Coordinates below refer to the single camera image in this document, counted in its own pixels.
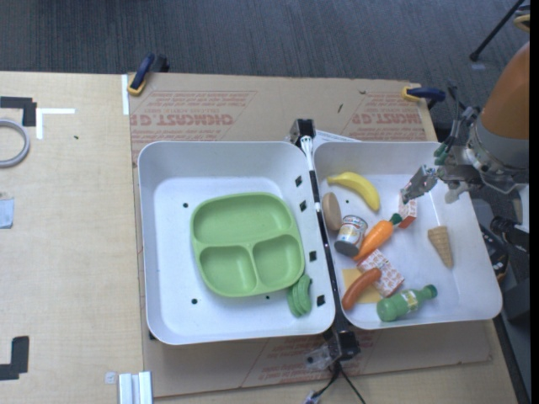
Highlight small red and white carton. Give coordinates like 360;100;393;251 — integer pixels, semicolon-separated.
397;197;419;230

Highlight green divided plate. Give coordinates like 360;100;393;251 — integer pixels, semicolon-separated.
189;191;306;298

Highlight orange sausage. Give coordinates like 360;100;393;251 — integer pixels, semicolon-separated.
341;267;382;311

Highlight thin black and white rod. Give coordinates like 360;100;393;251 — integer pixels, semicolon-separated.
301;136;347;335

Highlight orange and white carton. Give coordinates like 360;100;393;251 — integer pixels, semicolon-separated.
356;248;406;299

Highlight black block with thin wires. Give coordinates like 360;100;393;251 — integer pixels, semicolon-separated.
323;329;361;362
289;118;316;143

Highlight yellow cheese slice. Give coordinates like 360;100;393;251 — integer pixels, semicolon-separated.
341;267;382;305

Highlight yellow banana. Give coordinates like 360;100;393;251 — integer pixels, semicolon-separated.
327;171;382;212

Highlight brown round biscuit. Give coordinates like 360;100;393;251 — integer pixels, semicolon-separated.
321;191;344;231

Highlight small white yogurt cup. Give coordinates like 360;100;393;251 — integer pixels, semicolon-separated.
334;215;369;258

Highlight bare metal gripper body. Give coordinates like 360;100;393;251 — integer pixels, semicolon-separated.
436;144;520;194

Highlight green bottle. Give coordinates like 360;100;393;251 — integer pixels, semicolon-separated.
376;284;439;323

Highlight white tape roll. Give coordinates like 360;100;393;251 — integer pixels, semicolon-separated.
0;118;31;168

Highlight white plastic tray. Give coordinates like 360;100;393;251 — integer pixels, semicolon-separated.
312;140;504;331
137;140;337;347

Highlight orange carrot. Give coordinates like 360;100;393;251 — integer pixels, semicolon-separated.
352;212;403;263

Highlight green toy vegetable slices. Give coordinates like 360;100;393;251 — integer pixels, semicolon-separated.
286;273;313;318

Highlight brown cardboard board red print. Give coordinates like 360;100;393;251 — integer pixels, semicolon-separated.
127;72;493;399

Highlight tan ice cream cone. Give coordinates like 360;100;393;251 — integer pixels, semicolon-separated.
427;225;455;268

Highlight white paper sheet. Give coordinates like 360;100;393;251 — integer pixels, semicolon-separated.
313;129;360;144

